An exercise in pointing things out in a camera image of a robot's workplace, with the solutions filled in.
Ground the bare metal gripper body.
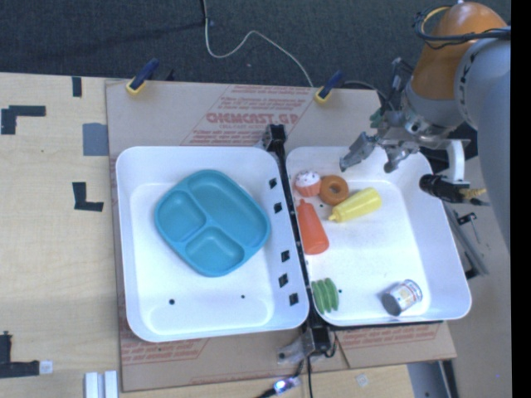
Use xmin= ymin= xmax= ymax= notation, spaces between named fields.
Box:
xmin=375 ymin=108 xmax=457 ymax=149

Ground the orange doughnut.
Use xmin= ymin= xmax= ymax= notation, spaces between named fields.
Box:
xmin=318 ymin=174 xmax=350 ymax=206

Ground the yellow squeeze bottle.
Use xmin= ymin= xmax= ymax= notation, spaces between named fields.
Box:
xmin=328 ymin=187 xmax=382 ymax=224

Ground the pink and white cupcake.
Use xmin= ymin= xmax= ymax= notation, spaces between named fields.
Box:
xmin=294 ymin=170 xmax=323 ymax=198

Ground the orange squeeze bottle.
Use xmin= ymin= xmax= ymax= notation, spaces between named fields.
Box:
xmin=296 ymin=198 xmax=330 ymax=256

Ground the thin black rod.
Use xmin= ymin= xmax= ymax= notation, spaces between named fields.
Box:
xmin=276 ymin=147 xmax=323 ymax=327

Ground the white plastic tray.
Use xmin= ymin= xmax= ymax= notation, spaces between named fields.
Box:
xmin=114 ymin=145 xmax=310 ymax=343
xmin=285 ymin=145 xmax=473 ymax=328

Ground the small can with grey lid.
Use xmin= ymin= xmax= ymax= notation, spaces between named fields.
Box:
xmin=380 ymin=279 xmax=424 ymax=318

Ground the green ridged toy vegetable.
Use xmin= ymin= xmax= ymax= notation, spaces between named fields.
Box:
xmin=310 ymin=277 xmax=340 ymax=315

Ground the blue divided plate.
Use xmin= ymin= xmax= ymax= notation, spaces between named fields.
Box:
xmin=153 ymin=168 xmax=272 ymax=279

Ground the brown cardboard board red print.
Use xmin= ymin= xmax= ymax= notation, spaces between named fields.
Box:
xmin=104 ymin=79 xmax=458 ymax=392

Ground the black cylinder on white bracket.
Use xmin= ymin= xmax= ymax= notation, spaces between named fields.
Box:
xmin=418 ymin=138 xmax=472 ymax=205

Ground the black block with thin wires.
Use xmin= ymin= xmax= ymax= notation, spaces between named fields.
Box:
xmin=263 ymin=124 xmax=288 ymax=153
xmin=304 ymin=323 xmax=333 ymax=355

